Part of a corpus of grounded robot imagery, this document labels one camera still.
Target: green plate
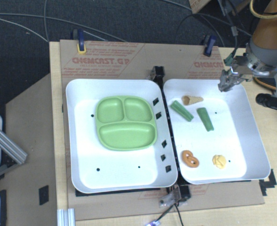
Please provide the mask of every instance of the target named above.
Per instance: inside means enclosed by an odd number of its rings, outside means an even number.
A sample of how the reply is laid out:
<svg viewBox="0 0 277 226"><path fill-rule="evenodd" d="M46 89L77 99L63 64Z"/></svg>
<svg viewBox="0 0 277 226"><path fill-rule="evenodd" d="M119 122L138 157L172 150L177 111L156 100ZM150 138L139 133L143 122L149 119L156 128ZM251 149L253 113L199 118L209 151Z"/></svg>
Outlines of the green plate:
<svg viewBox="0 0 277 226"><path fill-rule="evenodd" d="M144 149L157 139L152 108L143 98L106 97L97 104L95 114L97 135L111 150Z"/></svg>

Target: black surface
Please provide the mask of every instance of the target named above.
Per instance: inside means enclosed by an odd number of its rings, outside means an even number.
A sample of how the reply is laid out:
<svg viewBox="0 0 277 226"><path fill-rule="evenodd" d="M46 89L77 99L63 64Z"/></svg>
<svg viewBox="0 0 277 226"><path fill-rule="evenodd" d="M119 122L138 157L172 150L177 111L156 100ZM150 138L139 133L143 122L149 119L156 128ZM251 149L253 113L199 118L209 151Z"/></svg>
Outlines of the black surface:
<svg viewBox="0 0 277 226"><path fill-rule="evenodd" d="M189 7L188 0L170 0ZM19 13L43 16L45 0L0 0L0 13ZM200 12L226 21L217 0L209 2ZM191 12L160 0L48 0L47 16L65 19L98 29L128 42L191 44L198 45L214 30L200 16L187 18ZM239 13L249 32L256 20L248 7ZM43 18L31 16L5 16L5 19L21 24L46 37ZM234 39L227 25L207 18L221 34L226 47L234 46ZM70 39L74 24L47 19L50 41ZM109 41L115 38L99 32L83 30ZM85 40L100 40L84 34ZM239 43L248 39L239 34ZM220 39L215 45L223 47ZM49 73L48 43L32 32L0 21L0 108Z"/></svg>

